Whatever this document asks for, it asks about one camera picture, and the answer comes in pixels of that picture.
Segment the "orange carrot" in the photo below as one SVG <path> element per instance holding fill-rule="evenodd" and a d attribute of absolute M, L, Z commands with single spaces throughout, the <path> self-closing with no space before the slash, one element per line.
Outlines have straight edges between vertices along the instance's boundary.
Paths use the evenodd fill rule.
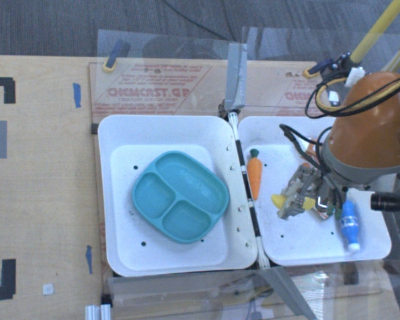
<path fill-rule="evenodd" d="M 252 158 L 247 163 L 247 177 L 249 178 L 253 200 L 258 198 L 262 176 L 262 162 L 258 159 L 258 154 L 257 149 L 251 149 Z"/>

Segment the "teal plate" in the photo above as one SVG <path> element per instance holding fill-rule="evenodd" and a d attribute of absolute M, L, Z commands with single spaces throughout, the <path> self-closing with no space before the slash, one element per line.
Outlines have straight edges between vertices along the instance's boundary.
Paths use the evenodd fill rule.
<path fill-rule="evenodd" d="M 136 180 L 132 201 L 138 212 L 179 243 L 202 239 L 229 203 L 227 186 L 206 166 L 179 151 L 156 158 Z"/>

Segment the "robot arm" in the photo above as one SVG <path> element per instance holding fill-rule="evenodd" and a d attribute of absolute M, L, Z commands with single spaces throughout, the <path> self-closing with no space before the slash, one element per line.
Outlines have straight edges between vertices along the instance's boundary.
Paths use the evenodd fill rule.
<path fill-rule="evenodd" d="M 370 190 L 371 184 L 384 175 L 398 173 L 400 178 L 400 74 L 377 72 L 364 76 L 340 107 L 320 102 L 326 87 L 315 91 L 316 104 L 323 112 L 320 117 L 335 116 L 335 122 L 323 142 L 324 132 L 320 134 L 315 144 L 316 160 L 297 148 L 312 168 L 300 166 L 282 190 L 280 196 L 284 198 L 274 196 L 282 219 L 304 212 L 308 199 L 315 200 L 315 208 L 324 219 L 334 210 L 338 217 L 348 188 Z M 284 125 L 281 128 L 297 146 L 293 130 Z M 374 194 L 371 206 L 400 209 L 400 188 L 395 187 L 390 194 Z"/>

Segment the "water bottle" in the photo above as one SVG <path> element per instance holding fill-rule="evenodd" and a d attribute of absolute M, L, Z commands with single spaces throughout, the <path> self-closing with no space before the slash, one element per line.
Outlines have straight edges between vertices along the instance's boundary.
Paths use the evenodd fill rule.
<path fill-rule="evenodd" d="M 359 233 L 359 222 L 355 215 L 354 203 L 347 200 L 342 206 L 342 214 L 339 223 L 341 225 L 341 232 L 348 240 L 348 250 L 356 253 L 360 250 L 360 244 L 357 240 Z"/>

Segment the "yellow pole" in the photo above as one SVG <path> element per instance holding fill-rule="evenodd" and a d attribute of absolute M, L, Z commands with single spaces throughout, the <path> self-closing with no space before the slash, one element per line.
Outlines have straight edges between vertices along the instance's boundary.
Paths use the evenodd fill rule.
<path fill-rule="evenodd" d="M 382 33 L 390 26 L 394 18 L 400 13 L 400 0 L 393 0 L 368 34 L 358 44 L 356 49 L 350 55 L 350 60 L 354 63 L 360 63 L 373 44 L 378 40 Z"/>
<path fill-rule="evenodd" d="M 396 72 L 400 69 L 400 50 L 395 54 L 395 56 L 382 68 L 382 71 Z"/>

